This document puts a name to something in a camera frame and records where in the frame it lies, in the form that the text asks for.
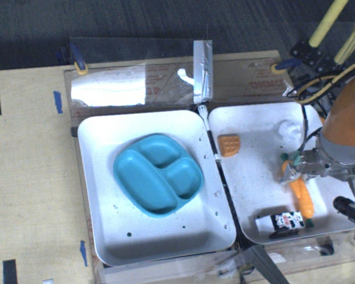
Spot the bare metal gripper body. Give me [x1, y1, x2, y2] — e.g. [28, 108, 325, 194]
[296, 147, 336, 181]

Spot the white cow print carton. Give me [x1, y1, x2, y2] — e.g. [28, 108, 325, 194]
[254, 210, 307, 235]

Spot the white plastic tray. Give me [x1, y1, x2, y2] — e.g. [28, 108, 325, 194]
[75, 103, 239, 270]
[207, 94, 355, 250]

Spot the orange carrot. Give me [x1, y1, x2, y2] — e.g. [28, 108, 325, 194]
[280, 155, 317, 231]

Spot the white crumpled lump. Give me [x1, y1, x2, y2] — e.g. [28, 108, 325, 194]
[276, 117, 303, 144]

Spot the black cylinder on white bracket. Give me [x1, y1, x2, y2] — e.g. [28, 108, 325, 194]
[330, 175, 355, 227]

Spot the blue divided plate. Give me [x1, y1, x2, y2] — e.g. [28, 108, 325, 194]
[110, 129, 208, 222]

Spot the orange waffle biscuit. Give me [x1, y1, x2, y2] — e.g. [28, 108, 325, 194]
[216, 132, 242, 159]

